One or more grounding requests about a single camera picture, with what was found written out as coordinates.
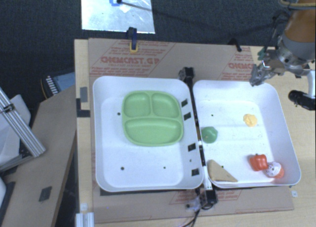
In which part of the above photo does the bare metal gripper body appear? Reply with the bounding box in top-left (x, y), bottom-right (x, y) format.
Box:
top-left (262, 49), bottom-right (316, 76)

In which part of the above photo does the yellow toy food lump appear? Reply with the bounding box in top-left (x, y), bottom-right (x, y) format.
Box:
top-left (243, 113), bottom-right (258, 128)

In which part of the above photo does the white plastic tray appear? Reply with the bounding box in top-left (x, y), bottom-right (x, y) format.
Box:
top-left (192, 79), bottom-right (302, 189)
top-left (92, 75), bottom-right (205, 192)

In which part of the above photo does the thin black and white rod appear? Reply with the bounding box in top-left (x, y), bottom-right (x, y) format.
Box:
top-left (186, 77), bottom-right (213, 191)

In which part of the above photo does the green toy pepper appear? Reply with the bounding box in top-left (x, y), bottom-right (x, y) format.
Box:
top-left (200, 126), bottom-right (218, 144)

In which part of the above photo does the orange toy pepper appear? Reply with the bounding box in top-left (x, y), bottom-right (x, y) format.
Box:
top-left (249, 153), bottom-right (268, 172)

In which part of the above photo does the white and orange toy cupcake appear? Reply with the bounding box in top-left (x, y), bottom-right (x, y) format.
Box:
top-left (266, 161), bottom-right (285, 179)

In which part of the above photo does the brown cardboard board, red print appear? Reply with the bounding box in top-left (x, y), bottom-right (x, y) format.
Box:
top-left (88, 38), bottom-right (295, 224)

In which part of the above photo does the tan toy bread wedge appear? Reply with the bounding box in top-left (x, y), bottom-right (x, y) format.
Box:
top-left (206, 159), bottom-right (238, 183)

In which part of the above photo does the green divided plate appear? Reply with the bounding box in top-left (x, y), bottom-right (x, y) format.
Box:
top-left (121, 90), bottom-right (185, 147)

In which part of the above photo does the black cylinder on white bracket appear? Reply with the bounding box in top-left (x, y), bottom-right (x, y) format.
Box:
top-left (288, 69), bottom-right (316, 111)

